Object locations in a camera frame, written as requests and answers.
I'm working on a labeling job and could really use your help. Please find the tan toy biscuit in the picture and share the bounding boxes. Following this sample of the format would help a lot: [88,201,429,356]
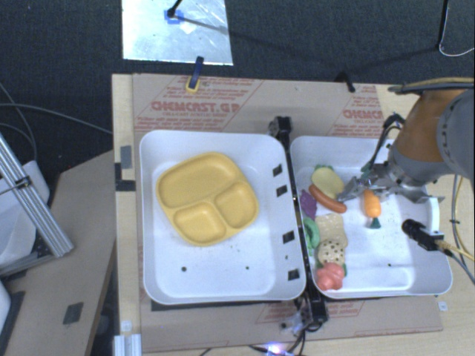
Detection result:
[316,239,347,268]

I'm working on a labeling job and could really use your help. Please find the red toy sausage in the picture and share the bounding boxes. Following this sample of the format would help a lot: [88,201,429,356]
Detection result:
[308,183,348,214]

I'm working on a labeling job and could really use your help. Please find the orange toy carrot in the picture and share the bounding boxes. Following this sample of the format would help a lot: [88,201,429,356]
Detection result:
[362,188,383,230]

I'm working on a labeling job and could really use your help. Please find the purple toy grapes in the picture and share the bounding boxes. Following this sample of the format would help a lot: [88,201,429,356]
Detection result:
[299,189,318,220]

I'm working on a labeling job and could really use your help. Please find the orange and green toy food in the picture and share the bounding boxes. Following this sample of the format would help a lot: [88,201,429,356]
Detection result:
[315,262,348,292]

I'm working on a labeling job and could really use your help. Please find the yellow and green toy food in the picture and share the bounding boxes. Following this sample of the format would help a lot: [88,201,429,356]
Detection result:
[310,164,346,200]

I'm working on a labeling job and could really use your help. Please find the black cylinder on white bracket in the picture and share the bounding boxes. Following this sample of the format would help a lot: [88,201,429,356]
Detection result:
[402,194,446,252]

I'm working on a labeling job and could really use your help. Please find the brown cardboard board red print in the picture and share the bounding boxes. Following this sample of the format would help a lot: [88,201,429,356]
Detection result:
[131,73,445,345]

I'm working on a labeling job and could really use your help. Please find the yellow divided plate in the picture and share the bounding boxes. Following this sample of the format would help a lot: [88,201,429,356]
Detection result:
[155,151,260,248]

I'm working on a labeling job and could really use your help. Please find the green toy lettuce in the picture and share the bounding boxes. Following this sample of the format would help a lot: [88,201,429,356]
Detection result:
[302,217,321,250]

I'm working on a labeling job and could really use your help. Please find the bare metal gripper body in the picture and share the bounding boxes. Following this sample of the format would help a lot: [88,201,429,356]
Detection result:
[361,163,428,202]

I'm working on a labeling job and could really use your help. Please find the white plastic tray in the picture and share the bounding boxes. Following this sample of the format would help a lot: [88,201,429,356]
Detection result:
[139,129,307,306]
[289,135,454,300]

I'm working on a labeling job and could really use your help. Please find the thin black rod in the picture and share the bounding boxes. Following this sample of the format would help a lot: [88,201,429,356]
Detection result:
[281,133,317,303]

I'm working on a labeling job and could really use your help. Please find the beige toy bread slice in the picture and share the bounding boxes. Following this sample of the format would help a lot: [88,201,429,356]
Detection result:
[315,213,350,250]

